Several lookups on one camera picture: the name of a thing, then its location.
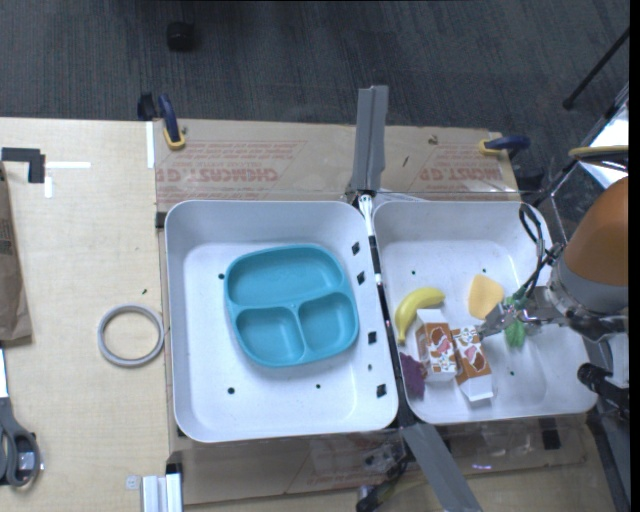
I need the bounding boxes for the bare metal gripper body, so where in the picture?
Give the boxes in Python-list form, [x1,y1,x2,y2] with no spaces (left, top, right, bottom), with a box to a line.
[519,288,628,345]

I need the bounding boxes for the green toy vegetable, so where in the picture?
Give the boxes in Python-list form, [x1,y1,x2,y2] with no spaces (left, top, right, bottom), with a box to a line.
[504,317,528,349]

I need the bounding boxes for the yellow-orange cheese slice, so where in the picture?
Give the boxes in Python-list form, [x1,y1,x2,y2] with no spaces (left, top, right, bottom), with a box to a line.
[467,273,506,321]

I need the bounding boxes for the yellow banana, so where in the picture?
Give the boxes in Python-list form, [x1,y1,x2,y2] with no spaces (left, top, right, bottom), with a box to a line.
[394,286,447,346]

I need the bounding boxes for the white plastic tray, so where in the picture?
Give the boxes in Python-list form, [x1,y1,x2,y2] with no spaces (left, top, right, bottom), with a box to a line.
[163,199,400,444]
[372,199,599,427]

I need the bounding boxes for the purple grapes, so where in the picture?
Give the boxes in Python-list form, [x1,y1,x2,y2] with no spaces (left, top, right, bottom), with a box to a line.
[399,351,428,400]

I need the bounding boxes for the blue divided plate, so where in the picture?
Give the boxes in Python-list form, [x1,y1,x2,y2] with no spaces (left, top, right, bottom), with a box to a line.
[223,243,361,368]

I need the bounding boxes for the brown cardboard board red print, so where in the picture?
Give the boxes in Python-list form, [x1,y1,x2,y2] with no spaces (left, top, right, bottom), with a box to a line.
[152,118,589,506]

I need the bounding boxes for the white tape roll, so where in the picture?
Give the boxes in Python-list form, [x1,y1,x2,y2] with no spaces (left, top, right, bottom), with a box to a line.
[96,303,166,369]

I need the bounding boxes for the brown paper bag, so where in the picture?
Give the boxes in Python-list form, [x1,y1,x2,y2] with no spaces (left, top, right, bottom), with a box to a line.
[0,162,34,347]

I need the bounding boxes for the grey scissors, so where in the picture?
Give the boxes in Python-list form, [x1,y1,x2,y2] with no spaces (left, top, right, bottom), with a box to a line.
[0,396,44,489]

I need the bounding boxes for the black cylinder on white bracket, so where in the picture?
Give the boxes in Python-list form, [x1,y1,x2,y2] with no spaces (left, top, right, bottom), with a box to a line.
[576,331,630,402]

